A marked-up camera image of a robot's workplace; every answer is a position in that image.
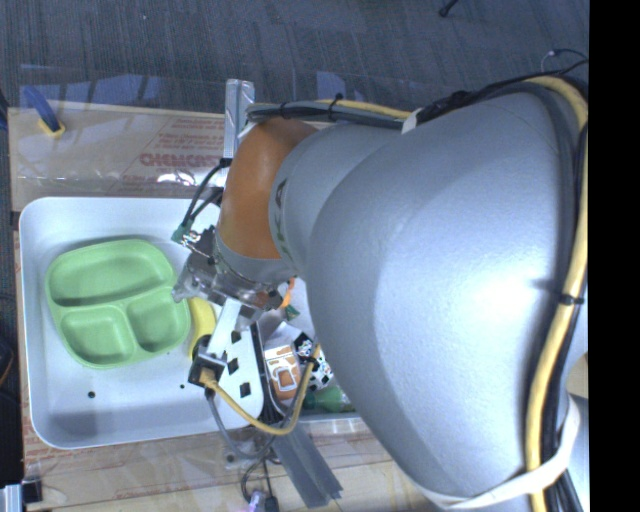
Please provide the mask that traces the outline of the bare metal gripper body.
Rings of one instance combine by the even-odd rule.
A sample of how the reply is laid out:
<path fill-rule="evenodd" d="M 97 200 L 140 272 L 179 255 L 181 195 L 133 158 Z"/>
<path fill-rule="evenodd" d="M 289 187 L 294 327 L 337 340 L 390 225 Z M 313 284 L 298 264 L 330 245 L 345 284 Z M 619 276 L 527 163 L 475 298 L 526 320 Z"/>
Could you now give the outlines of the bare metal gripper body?
<path fill-rule="evenodd" d="M 198 297 L 222 306 L 234 299 L 241 304 L 240 315 L 251 321 L 281 306 L 282 260 L 242 255 L 229 248 L 214 227 L 201 233 L 179 227 L 172 240 L 190 250 L 172 289 L 176 302 Z"/>

